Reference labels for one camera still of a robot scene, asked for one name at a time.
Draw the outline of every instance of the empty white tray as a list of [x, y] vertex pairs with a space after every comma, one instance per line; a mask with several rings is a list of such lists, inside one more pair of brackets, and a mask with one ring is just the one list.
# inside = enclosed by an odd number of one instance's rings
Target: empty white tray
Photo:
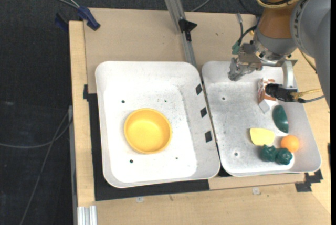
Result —
[[[186, 62], [107, 61], [96, 69], [102, 165], [118, 188], [207, 179], [220, 167], [198, 71]], [[172, 126], [169, 146], [156, 154], [134, 151], [124, 137], [127, 116], [160, 111]]]
[[264, 162], [260, 146], [250, 139], [249, 129], [266, 128], [275, 132], [274, 146], [287, 135], [275, 126], [272, 110], [266, 114], [257, 103], [257, 82], [261, 78], [283, 83], [281, 68], [264, 66], [261, 71], [230, 81], [230, 62], [210, 61], [203, 65], [202, 75], [223, 168], [233, 176], [314, 172], [321, 166], [321, 156], [310, 128], [306, 111], [297, 102], [281, 102], [288, 118], [289, 133], [298, 137], [300, 148], [289, 165]]

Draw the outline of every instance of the orange ball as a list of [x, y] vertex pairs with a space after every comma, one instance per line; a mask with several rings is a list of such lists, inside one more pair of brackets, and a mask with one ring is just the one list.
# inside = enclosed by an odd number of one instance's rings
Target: orange ball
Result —
[[300, 147], [299, 139], [294, 135], [287, 135], [281, 140], [281, 147], [286, 148], [289, 152], [296, 152]]

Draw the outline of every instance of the black floor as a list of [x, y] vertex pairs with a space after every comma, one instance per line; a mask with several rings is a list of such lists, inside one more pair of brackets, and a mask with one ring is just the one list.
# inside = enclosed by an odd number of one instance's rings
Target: black floor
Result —
[[[166, 9], [164, 0], [75, 1], [88, 7]], [[182, 1], [192, 10], [205, 0]], [[242, 2], [245, 8], [239, 0], [212, 0], [200, 11], [263, 11], [255, 0]], [[56, 27], [56, 13], [78, 19], [76, 10], [55, 0], [0, 0], [0, 143], [50, 141], [71, 105], [68, 34]], [[67, 138], [66, 133], [52, 146], [23, 224], [71, 223]], [[47, 150], [0, 146], [0, 225], [20, 224]]]

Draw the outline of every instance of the yellow plate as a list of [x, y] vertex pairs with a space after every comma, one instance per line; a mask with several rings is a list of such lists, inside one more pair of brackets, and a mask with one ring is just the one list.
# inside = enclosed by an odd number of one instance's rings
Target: yellow plate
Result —
[[126, 119], [124, 133], [127, 142], [137, 152], [145, 154], [164, 150], [172, 138], [168, 119], [154, 109], [138, 109]]

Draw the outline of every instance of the dark green oval object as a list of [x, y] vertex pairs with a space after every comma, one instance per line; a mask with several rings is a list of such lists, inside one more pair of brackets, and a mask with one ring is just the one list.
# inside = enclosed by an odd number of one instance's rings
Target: dark green oval object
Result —
[[265, 162], [274, 162], [278, 154], [277, 149], [272, 146], [268, 147], [267, 145], [262, 146], [260, 157]]
[[292, 160], [293, 155], [289, 152], [286, 148], [280, 148], [278, 149], [278, 154], [276, 156], [275, 161], [278, 164], [284, 164], [288, 165], [290, 163], [290, 160]]
[[277, 105], [274, 107], [272, 117], [276, 127], [280, 131], [288, 133], [289, 131], [288, 119], [285, 113], [285, 109], [282, 105]]

